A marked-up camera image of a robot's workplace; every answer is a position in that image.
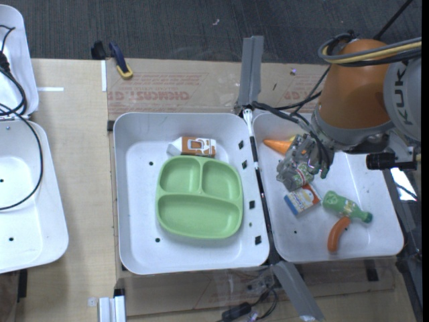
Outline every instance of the sausage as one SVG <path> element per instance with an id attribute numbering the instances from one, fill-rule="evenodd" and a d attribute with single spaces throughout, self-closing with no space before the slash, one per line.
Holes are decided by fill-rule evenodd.
<path id="1" fill-rule="evenodd" d="M 328 251 L 336 252 L 343 231 L 349 226 L 351 220 L 347 216 L 341 217 L 332 227 L 328 237 Z"/>

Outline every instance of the blue and yellow clamp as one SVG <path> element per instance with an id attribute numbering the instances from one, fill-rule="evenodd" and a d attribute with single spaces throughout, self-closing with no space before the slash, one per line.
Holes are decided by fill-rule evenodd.
<path id="1" fill-rule="evenodd" d="M 129 79 L 133 77 L 133 71 L 129 67 L 128 63 L 126 63 L 122 51 L 120 47 L 117 45 L 116 42 L 112 41 L 109 43 L 109 48 L 112 51 L 112 57 L 116 58 L 116 69 L 118 70 L 119 74 L 124 79 Z"/>

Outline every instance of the green plate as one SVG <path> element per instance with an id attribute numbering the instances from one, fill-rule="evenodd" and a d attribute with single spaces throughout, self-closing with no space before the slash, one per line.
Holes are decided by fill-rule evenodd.
<path id="1" fill-rule="evenodd" d="M 239 173 L 226 162 L 202 156 L 168 159 L 158 177 L 156 216 L 165 230 L 178 235 L 232 236 L 243 218 Z"/>

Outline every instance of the dark gray floor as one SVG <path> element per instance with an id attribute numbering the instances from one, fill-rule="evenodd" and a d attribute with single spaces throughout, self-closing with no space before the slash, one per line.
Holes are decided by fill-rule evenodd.
<path id="1" fill-rule="evenodd" d="M 372 38 L 406 0 L 0 0 L 21 11 L 33 58 L 91 58 L 102 40 L 125 57 L 241 60 L 242 39 L 265 37 L 263 60 L 322 63 L 317 49 L 355 30 Z M 422 35 L 422 0 L 385 33 Z"/>

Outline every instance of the table surface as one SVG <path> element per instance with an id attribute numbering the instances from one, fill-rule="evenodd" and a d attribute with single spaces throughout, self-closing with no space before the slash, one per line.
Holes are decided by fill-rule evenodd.
<path id="1" fill-rule="evenodd" d="M 99 297 L 116 283 L 107 94 L 100 61 L 33 59 L 40 105 L 32 120 L 48 135 L 69 245 L 57 261 L 28 269 L 16 321 L 97 321 Z M 415 321 L 402 275 L 391 290 L 317 298 L 328 321 Z M 130 321 L 217 321 L 218 310 L 132 317 Z M 266 321 L 301 321 L 289 301 Z"/>

